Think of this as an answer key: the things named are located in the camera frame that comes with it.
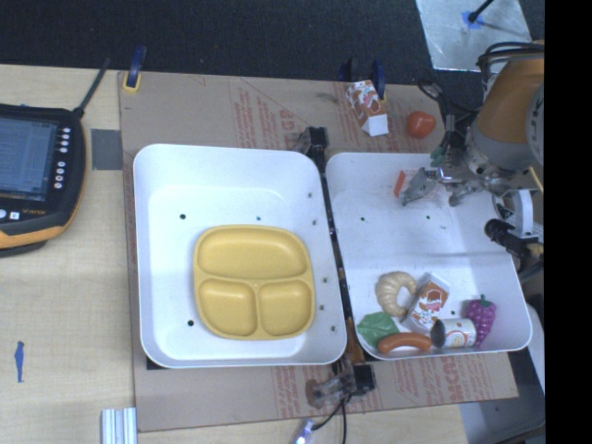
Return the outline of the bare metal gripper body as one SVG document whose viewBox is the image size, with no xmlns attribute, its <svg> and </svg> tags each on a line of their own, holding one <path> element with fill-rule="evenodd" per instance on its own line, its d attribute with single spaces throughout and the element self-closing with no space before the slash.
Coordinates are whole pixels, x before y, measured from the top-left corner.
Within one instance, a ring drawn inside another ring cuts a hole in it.
<svg viewBox="0 0 592 444">
<path fill-rule="evenodd" d="M 447 189 L 451 183 L 478 181 L 484 187 L 482 191 L 501 196 L 508 190 L 534 185 L 534 182 L 528 179 L 530 171 L 531 167 L 521 170 L 504 170 L 487 163 L 449 162 L 438 168 L 438 180 Z"/>
</svg>

